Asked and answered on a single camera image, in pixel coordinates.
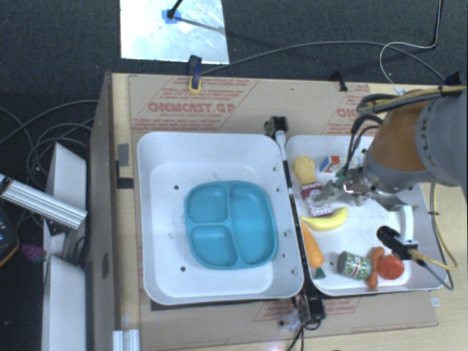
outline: metal plate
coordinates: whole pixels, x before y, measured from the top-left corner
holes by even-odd
[[[184,0],[176,20],[164,11],[177,0],[120,1],[122,58],[229,64],[221,0]]]

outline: blue plate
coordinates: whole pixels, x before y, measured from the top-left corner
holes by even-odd
[[[194,187],[185,199],[185,224],[192,254],[209,268],[253,268],[276,254],[270,200],[249,182],[217,181]]]

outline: cardboard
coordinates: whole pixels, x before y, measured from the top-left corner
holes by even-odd
[[[94,337],[106,339],[106,342],[95,339],[95,350],[109,350],[105,344],[112,336],[108,333],[112,324],[116,329],[122,328],[120,313],[127,328],[140,329],[145,351],[291,339],[294,336],[290,329],[279,326],[279,321],[294,309],[290,299],[185,308],[161,307],[149,300],[141,283],[142,249],[135,165],[135,148],[141,136],[153,130],[262,133],[264,122],[271,116],[288,118],[289,137],[296,134],[344,135],[356,117],[355,107],[359,100],[380,91],[379,85],[362,83],[349,83],[349,91],[341,93],[339,85],[331,82],[204,78],[202,92],[192,95],[187,85],[187,77],[169,75],[109,74],[106,77],[105,88],[109,87],[112,93],[103,93],[98,115],[108,113],[107,120],[98,119],[99,131],[93,133],[95,137],[91,141],[95,146],[91,152],[95,159],[91,163],[95,161],[94,170],[106,179],[99,183],[100,189],[94,189],[91,202],[94,204],[93,227],[97,227],[96,222],[102,222],[106,227],[112,223],[114,237],[108,238],[107,234],[107,246],[101,246],[104,242],[100,239],[106,237],[93,233],[91,260],[100,261],[102,253],[109,251],[114,285],[103,282],[94,274],[93,300],[95,312],[99,312],[94,314]],[[133,155],[120,163],[117,152],[122,146]],[[93,261],[93,264],[96,269],[97,263]],[[116,305],[114,309],[109,308],[112,303]],[[328,316],[317,331],[307,332],[306,336],[437,324],[426,291],[327,299],[325,307]],[[105,324],[104,313],[109,315]]]

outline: red tomato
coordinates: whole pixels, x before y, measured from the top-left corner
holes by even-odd
[[[379,260],[377,272],[383,278],[397,279],[404,272],[404,264],[397,256],[388,254]]]

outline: white cable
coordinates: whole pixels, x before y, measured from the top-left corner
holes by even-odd
[[[390,43],[387,43],[386,45],[384,45],[384,47],[382,48],[382,50],[380,51],[380,55],[379,55],[379,65],[380,65],[380,69],[382,70],[383,72],[383,75],[385,76],[385,78],[388,79],[388,81],[390,83],[393,83],[393,81],[391,80],[390,76],[387,74],[387,72],[384,70],[383,68],[383,62],[382,62],[382,56],[383,56],[383,53],[384,51],[389,48],[390,46],[392,45],[406,45],[408,47],[412,47],[412,48],[420,48],[420,49],[423,49],[423,50],[430,50],[432,48],[435,48],[437,46],[437,43],[439,41],[439,26],[440,26],[440,15],[441,15],[441,12],[442,12],[442,0],[439,0],[439,7],[437,8],[437,20],[436,20],[436,28],[435,28],[435,35],[434,35],[434,42],[431,44],[431,45],[415,45],[415,44],[411,44],[411,43],[406,43],[406,42],[390,42]]]

